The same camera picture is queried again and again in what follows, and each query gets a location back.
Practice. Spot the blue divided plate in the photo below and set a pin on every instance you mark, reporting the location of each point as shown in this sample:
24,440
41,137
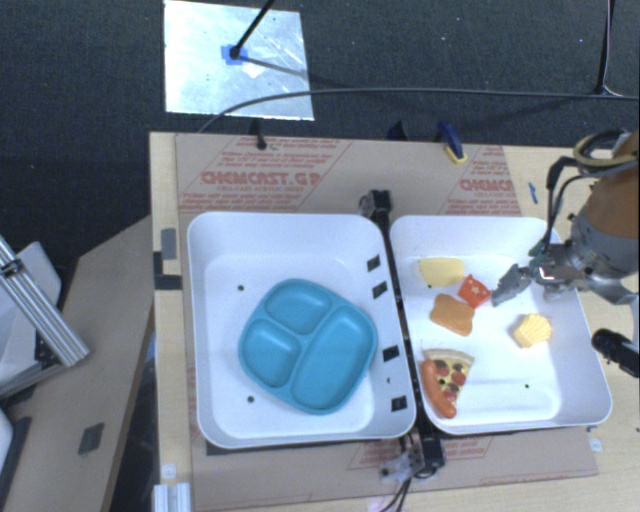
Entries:
310,345

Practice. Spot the orange toy sausage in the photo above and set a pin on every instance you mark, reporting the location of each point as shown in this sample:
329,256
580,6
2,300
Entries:
436,392

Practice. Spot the black cylinder on white bracket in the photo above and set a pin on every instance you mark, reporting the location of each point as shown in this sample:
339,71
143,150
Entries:
614,347

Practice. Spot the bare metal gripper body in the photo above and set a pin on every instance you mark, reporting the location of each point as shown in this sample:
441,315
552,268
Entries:
559,276

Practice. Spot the toy pizza slice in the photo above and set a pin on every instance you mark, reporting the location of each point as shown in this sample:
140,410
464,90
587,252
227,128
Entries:
454,372

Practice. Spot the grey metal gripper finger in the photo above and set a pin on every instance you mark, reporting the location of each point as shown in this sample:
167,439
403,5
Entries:
504,295
517,275

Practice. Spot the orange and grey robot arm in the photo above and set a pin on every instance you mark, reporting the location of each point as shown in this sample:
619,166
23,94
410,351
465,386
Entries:
612,210

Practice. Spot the orange toy bread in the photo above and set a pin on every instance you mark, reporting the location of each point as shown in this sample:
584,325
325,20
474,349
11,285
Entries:
452,314

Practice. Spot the brown cardboard board red print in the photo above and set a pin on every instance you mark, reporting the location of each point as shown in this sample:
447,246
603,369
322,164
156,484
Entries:
320,175

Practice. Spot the red toy piece white star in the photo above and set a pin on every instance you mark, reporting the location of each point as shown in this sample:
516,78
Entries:
474,291

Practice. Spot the white plastic tray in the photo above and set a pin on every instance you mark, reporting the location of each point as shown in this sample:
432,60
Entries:
225,420
505,400

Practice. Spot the pale yellow toy cheese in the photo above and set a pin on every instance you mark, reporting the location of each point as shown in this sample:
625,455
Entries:
441,271

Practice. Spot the thin black rod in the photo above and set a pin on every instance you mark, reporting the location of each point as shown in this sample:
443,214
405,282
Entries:
400,305

